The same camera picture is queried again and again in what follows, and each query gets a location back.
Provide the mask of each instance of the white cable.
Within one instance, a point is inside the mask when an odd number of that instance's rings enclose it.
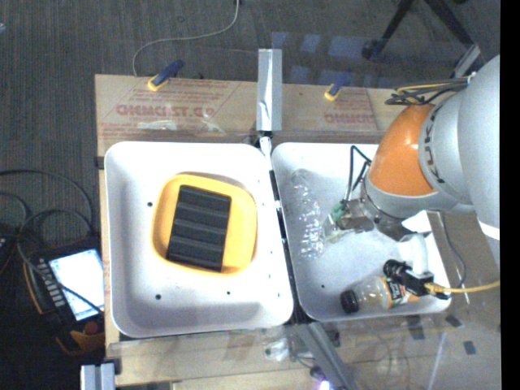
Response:
[[[241,4],[241,0],[235,0],[235,4],[236,4],[236,9],[235,9],[235,17],[233,18],[233,21],[228,25],[226,26],[224,29],[222,30],[219,30],[217,32],[211,32],[211,33],[205,33],[203,35],[198,35],[198,36],[191,36],[191,37],[165,37],[163,39],[158,39],[157,41],[152,41],[152,42],[148,42],[147,44],[143,45],[141,48],[139,48],[137,50],[137,52],[133,55],[133,59],[132,59],[132,70],[133,70],[133,75],[135,77],[137,77],[137,71],[136,71],[136,59],[137,59],[137,55],[145,48],[147,48],[148,46],[152,46],[152,45],[155,45],[157,43],[161,43],[161,42],[168,42],[168,41],[193,41],[195,39],[202,39],[204,37],[213,37],[213,36],[216,36],[216,35],[219,35],[220,33],[224,33],[226,32],[227,30],[229,30],[230,28],[233,27],[233,25],[235,24],[236,22],[236,19],[238,19],[238,9],[240,7],[240,4]]]

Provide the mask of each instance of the clear plastic bottle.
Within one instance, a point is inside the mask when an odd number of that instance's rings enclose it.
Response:
[[[373,275],[342,292],[340,300],[346,314],[378,314],[406,302],[417,301],[418,297],[393,280]]]
[[[324,234],[319,203],[310,189],[308,171],[297,169],[291,175],[293,205],[297,211],[294,238],[297,253],[304,258],[316,258],[323,254]]]

